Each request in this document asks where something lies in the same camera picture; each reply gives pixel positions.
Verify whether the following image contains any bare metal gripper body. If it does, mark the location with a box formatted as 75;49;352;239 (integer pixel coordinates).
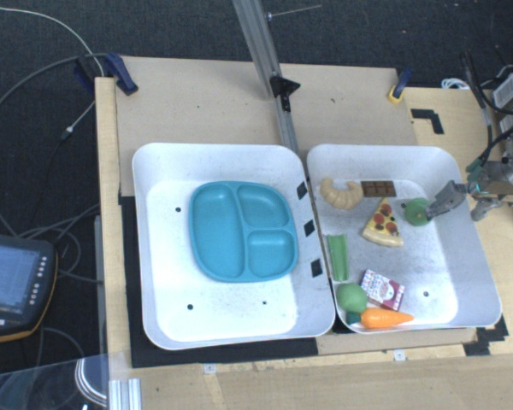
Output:
474;126;513;197

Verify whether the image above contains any green toy apple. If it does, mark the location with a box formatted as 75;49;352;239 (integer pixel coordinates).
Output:
404;197;433;227

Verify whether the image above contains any white plastic tray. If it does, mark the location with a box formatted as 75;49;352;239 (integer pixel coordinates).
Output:
306;143;504;335
131;142;337;351

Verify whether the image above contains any brown chocolate bar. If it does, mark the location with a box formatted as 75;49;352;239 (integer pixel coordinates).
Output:
360;179;398;199

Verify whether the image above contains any toy pizza slice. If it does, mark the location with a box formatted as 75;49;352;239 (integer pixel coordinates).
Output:
362;197;405;248

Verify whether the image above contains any beige toy croissant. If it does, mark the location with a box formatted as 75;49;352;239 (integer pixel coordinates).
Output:
319;178;364;210

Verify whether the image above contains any small printed carton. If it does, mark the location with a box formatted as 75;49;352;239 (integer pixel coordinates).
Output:
359;268;406;312

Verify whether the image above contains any green celery stick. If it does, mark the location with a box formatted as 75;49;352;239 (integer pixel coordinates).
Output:
326;233;351;283

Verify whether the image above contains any orange toy carrot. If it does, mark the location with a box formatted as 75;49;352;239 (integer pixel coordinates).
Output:
345;307;415;330

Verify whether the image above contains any green round toy fruit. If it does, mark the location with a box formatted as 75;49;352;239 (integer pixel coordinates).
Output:
335;283;369;315

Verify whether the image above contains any blue divided plate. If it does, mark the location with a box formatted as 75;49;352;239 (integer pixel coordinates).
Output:
187;180;300;284

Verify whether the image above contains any brown cardboard board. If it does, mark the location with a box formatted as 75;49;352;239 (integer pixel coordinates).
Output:
114;55;476;356

